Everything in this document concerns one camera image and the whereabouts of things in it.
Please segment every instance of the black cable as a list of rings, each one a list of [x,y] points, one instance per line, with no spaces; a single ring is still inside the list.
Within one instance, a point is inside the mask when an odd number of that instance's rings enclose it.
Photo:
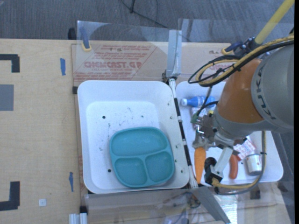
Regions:
[[[202,103],[201,106],[205,106],[205,105],[206,105],[206,103],[207,103],[207,99],[209,99],[209,96],[210,96],[211,92],[212,92],[212,86],[210,86],[209,89],[208,89],[208,91],[206,92],[206,98],[205,98],[205,100],[204,100],[204,103]]]
[[[252,189],[254,189],[259,184],[259,182],[262,179],[263,173],[265,171],[265,166],[266,166],[266,162],[265,162],[266,152],[265,152],[265,149],[264,149],[265,148],[264,137],[265,137],[265,132],[262,132],[262,152],[261,152],[261,154],[263,155],[262,172],[259,175],[259,177],[257,179],[257,182],[253,186],[251,186],[250,188],[247,188],[245,190],[238,191],[238,192],[227,192],[227,193],[226,192],[219,192],[219,188],[216,187],[216,188],[214,188],[216,194],[221,195],[221,196],[239,195],[239,194],[243,194],[243,193],[251,191]]]
[[[131,9],[123,0],[120,0],[121,2],[122,2],[122,4],[127,8],[127,9]],[[155,24],[157,24],[157,25],[159,25],[159,26],[161,26],[161,27],[163,27],[163,28],[166,28],[166,29],[170,29],[168,26],[166,26],[166,25],[164,25],[164,24],[162,24],[162,23],[160,23],[160,22],[158,22],[157,21],[157,17],[158,17],[158,9],[159,9],[159,6],[158,6],[158,0],[156,0],[156,4],[157,4],[157,10],[156,10],[156,18],[155,19],[152,19],[152,18],[150,18],[150,17],[147,17],[147,16],[145,16],[145,15],[143,15],[143,14],[141,14],[141,13],[138,13],[138,12],[136,12],[135,10],[133,10],[133,13],[135,13],[135,14],[137,14],[138,16],[141,16],[141,17],[143,17],[143,18],[145,18],[145,19],[148,19],[148,20],[150,20],[150,21],[152,21],[153,23],[155,23]],[[188,39],[187,37],[185,37],[185,36],[183,36],[182,35],[182,37],[183,38],[185,38],[187,41],[189,41],[189,42],[191,42],[191,40],[190,39]]]
[[[196,115],[199,116],[200,112],[201,112],[203,109],[207,108],[207,107],[210,106],[210,105],[216,105],[216,104],[218,104],[218,101],[212,101],[212,102],[210,102],[210,103],[207,103],[207,104],[202,105],[202,106],[200,107],[200,109],[197,110]]]
[[[123,4],[126,8],[130,9],[130,7],[129,7],[123,0],[120,0],[120,1],[122,2],[122,4]],[[165,26],[165,25],[163,25],[162,23],[159,23],[159,22],[157,21],[157,16],[158,16],[158,0],[155,0],[155,1],[156,1],[156,5],[157,5],[156,18],[155,18],[155,19],[149,18],[149,17],[147,17],[147,16],[145,16],[145,15],[143,15],[143,14],[141,14],[141,13],[136,12],[135,10],[133,10],[133,13],[135,13],[135,14],[137,14],[137,15],[139,15],[139,16],[145,18],[145,19],[148,19],[148,20],[154,22],[155,24],[157,24],[157,25],[159,25],[159,26],[162,26],[163,28],[168,28],[167,26]]]
[[[294,40],[292,40],[292,41],[287,41],[287,42],[282,42],[282,43],[278,43],[278,44],[274,44],[274,45],[265,47],[265,48],[263,48],[262,50],[260,50],[260,51],[256,52],[255,54],[253,54],[252,56],[250,56],[250,57],[248,57],[247,59],[245,59],[242,63],[239,64],[238,68],[240,69],[241,67],[243,67],[244,65],[246,65],[248,62],[250,62],[250,61],[253,60],[254,58],[260,56],[261,54],[264,54],[264,53],[266,53],[266,52],[268,52],[268,51],[271,51],[271,50],[274,50],[274,49],[278,49],[278,48],[281,48],[281,47],[284,47],[284,46],[292,45],[292,44],[294,44]],[[215,61],[220,61],[220,60],[221,60],[220,58],[222,58],[223,60],[227,59],[227,58],[225,58],[225,56],[221,56],[221,57],[217,58],[218,60],[215,60],[215,59],[214,59],[214,60],[212,60],[211,62],[208,62],[207,64],[205,64],[205,65],[203,65],[201,68],[199,68],[196,72],[194,72],[194,73],[191,75],[191,77],[188,79],[188,82],[189,82],[189,81],[192,79],[192,77],[194,77],[194,76],[195,76],[201,69],[203,69],[204,67],[206,67],[206,66],[209,65],[210,63],[213,63],[213,62],[215,62]],[[232,67],[233,65],[234,65],[234,64],[232,64],[231,66],[228,66],[227,68],[224,68],[223,70],[228,69],[228,68]],[[217,80],[217,81],[215,81],[215,82],[213,82],[213,83],[210,83],[210,84],[204,84],[204,85],[201,85],[201,84],[200,84],[200,86],[202,86],[202,87],[209,87],[209,86],[216,85],[216,84],[218,84],[219,82],[221,82],[221,81],[225,80],[226,78],[228,78],[230,75],[232,75],[232,74],[235,73],[236,71],[237,71],[236,69],[233,69],[230,73],[228,73],[227,75],[225,75],[225,76],[222,77],[221,79],[219,79],[219,80]],[[214,75],[218,75],[218,74],[219,74],[219,72],[218,72],[218,73],[216,72],[216,73],[212,74],[210,77],[212,77],[212,76],[214,76]],[[200,82],[202,82],[202,81],[207,80],[208,78],[210,78],[210,77],[206,77],[206,78],[201,79],[202,75],[203,75],[203,73],[200,75],[198,81],[193,81],[192,83],[200,83]]]
[[[236,55],[224,55],[224,56],[220,56],[218,58],[215,58],[211,61],[209,61],[208,63],[204,64],[202,67],[200,67],[197,71],[195,71],[188,79],[188,83],[189,84],[194,84],[194,83],[198,83],[199,81],[191,81],[191,79],[201,70],[203,69],[204,67],[206,67],[207,65],[211,64],[211,63],[214,63],[214,62],[217,62],[217,61],[221,61],[221,60],[240,60],[241,57],[240,56],[236,56]],[[212,74],[210,75],[208,78],[211,78],[215,76],[215,74]]]

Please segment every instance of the white tray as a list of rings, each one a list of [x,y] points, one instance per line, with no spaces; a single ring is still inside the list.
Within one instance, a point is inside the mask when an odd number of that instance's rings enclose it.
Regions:
[[[95,194],[179,189],[189,171],[171,89],[157,81],[85,81],[78,88],[83,179]],[[169,139],[175,160],[170,180],[158,186],[133,189],[122,185],[110,160],[109,141],[117,131],[152,126]]]
[[[211,96],[214,96],[216,100],[219,100],[225,82],[221,82],[213,86]],[[181,82],[177,85],[176,94],[178,102],[180,104],[181,99],[191,98],[193,96],[205,96],[208,88],[201,87],[198,84],[189,84],[188,82]],[[186,142],[189,148],[190,157],[192,163],[194,164],[194,148],[192,147],[192,142],[195,138],[195,130],[193,128],[191,120],[191,113],[189,106],[180,105],[181,117],[183,121],[183,128],[186,136]],[[251,141],[255,144],[258,150],[261,151],[261,132],[253,132],[250,135]],[[283,166],[279,158],[272,134],[270,131],[266,132],[266,144],[267,144],[267,163],[265,168],[265,173],[261,179],[261,182],[276,182],[280,180],[283,176]],[[220,157],[222,149],[218,147],[209,148],[206,152],[206,157],[214,157],[216,160]],[[228,177],[229,174],[229,164],[225,167],[223,171],[222,184],[245,184],[251,183],[256,179],[256,176],[249,176],[246,171],[246,164],[242,161],[239,162],[238,176],[236,179],[232,180]],[[205,171],[203,172],[201,183],[209,186],[205,183],[204,179]]]

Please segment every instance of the clear acrylic panel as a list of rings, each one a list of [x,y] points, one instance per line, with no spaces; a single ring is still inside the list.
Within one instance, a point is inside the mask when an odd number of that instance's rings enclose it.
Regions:
[[[214,199],[205,200],[206,195]],[[155,190],[110,195],[86,195],[89,221],[97,223],[139,223],[139,224],[177,224],[205,223],[230,220],[237,222],[237,198],[235,196],[215,196],[209,189],[172,189]],[[221,208],[227,217],[223,219],[213,214]]]
[[[74,86],[85,80],[162,80],[170,30],[78,21]]]
[[[180,80],[186,81],[200,67],[207,62],[220,57],[222,50],[236,43],[246,42],[248,38],[256,37],[266,25],[266,22],[252,23],[233,20],[179,19],[178,30],[182,32],[182,64]],[[264,40],[272,41],[288,36],[294,24],[278,23]],[[205,71],[205,78],[219,68],[225,68],[232,63],[220,63]]]

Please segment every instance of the wooden table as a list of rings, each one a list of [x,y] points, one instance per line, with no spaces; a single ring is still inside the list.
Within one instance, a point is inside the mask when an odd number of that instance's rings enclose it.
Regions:
[[[0,84],[13,85],[14,98],[12,111],[0,111],[0,207],[7,204],[6,209],[10,209],[0,210],[0,223],[68,223],[69,214],[79,213],[81,196],[86,190],[82,192],[80,188],[72,44],[75,41],[0,39],[0,54],[15,54],[20,58],[20,72],[12,72],[10,60],[0,60]],[[217,45],[216,52],[223,45]],[[209,55],[202,62],[215,55],[214,48],[204,50]],[[64,61],[65,74],[61,70]],[[248,219],[250,223],[260,223],[261,219],[289,223],[279,192],[273,195],[280,200],[275,205],[272,202],[259,209],[251,205],[238,211],[238,223],[248,223]],[[97,222],[96,215],[91,221]]]

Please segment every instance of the yellow cable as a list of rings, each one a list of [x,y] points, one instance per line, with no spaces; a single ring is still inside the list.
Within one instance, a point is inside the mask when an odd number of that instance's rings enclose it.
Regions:
[[[230,51],[227,51],[227,52],[226,52],[225,49],[226,49],[226,48],[222,48],[222,50],[221,50],[222,54],[224,54],[224,55],[229,55],[229,54],[233,53],[233,50],[230,50]]]
[[[237,62],[238,60],[237,59],[232,59],[232,60],[221,60],[221,61],[216,61],[216,62],[213,62],[213,63],[208,63],[207,65],[206,65],[206,67],[204,67],[203,69],[202,69],[202,71],[199,71],[198,73],[197,73],[197,75],[196,75],[196,77],[195,77],[195,80],[199,80],[199,77],[200,77],[200,75],[201,74],[203,74],[208,68],[210,68],[211,66],[214,66],[214,65],[216,65],[216,64],[219,64],[219,63],[226,63],[226,62]]]
[[[260,33],[256,36],[254,41],[257,44],[262,44],[266,37],[270,34],[270,32],[274,29],[274,27],[279,23],[279,21],[283,18],[286,12],[292,7],[295,0],[284,0],[284,2],[280,5],[274,15],[270,18],[264,28],[260,31]]]
[[[210,79],[210,80],[205,80],[205,81],[201,81],[199,82],[199,85],[209,85],[209,84],[212,84],[222,78],[224,78],[228,73],[232,72],[233,70],[237,69],[238,66],[243,62],[245,61],[246,59],[248,59],[249,57],[253,56],[255,53],[259,52],[260,50],[268,47],[268,46],[271,46],[271,45],[275,45],[275,44],[278,44],[278,43],[281,43],[281,42],[286,42],[286,41],[291,41],[291,40],[294,40],[294,35],[289,35],[287,37],[283,37],[283,38],[278,38],[278,39],[275,39],[271,42],[268,42],[268,43],[265,43],[264,45],[261,45],[259,47],[257,47],[256,49],[254,49],[253,51],[249,52],[247,55],[243,56],[240,60],[237,60],[237,62],[234,64],[234,67],[229,67],[225,72],[223,72],[222,74],[220,74],[219,76],[217,76],[216,78],[213,78],[213,79]],[[214,64],[217,64],[217,63],[224,63],[224,62],[232,62],[234,60],[223,60],[223,61],[217,61],[217,62],[214,62],[214,63],[208,63],[207,66],[203,67],[203,69],[201,69],[197,75],[196,75],[196,80],[198,81],[199,80],[199,77],[201,74],[203,74],[209,67],[213,66]]]
[[[263,152],[266,153],[266,140],[265,140],[266,135],[265,135],[265,131],[262,131],[262,132],[264,133],[264,135],[263,135]],[[264,171],[265,166],[266,166],[266,154],[263,155],[263,158],[264,158],[264,168],[263,168],[263,171]],[[256,178],[252,183],[244,184],[244,185],[225,185],[225,184],[221,184],[218,179],[212,178],[212,186],[218,187],[218,188],[227,188],[227,189],[248,189],[248,188],[251,188],[252,186],[256,185],[256,183],[259,181],[259,177]]]

